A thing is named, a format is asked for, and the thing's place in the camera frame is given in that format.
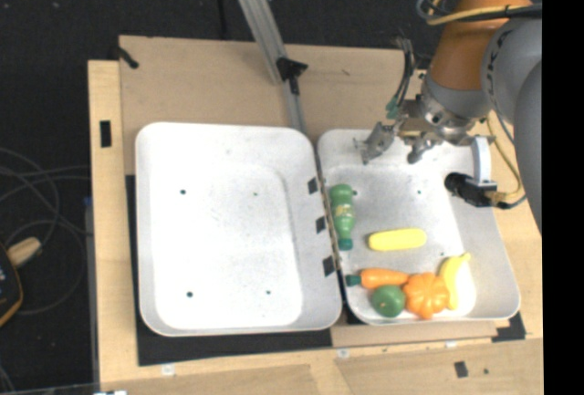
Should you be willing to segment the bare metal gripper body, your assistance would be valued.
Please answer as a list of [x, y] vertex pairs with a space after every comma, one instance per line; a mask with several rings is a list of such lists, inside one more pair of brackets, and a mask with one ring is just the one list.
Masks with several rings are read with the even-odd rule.
[[458, 116], [434, 99], [424, 97], [403, 101], [396, 119], [396, 134], [405, 140], [448, 142], [468, 146], [476, 120]]

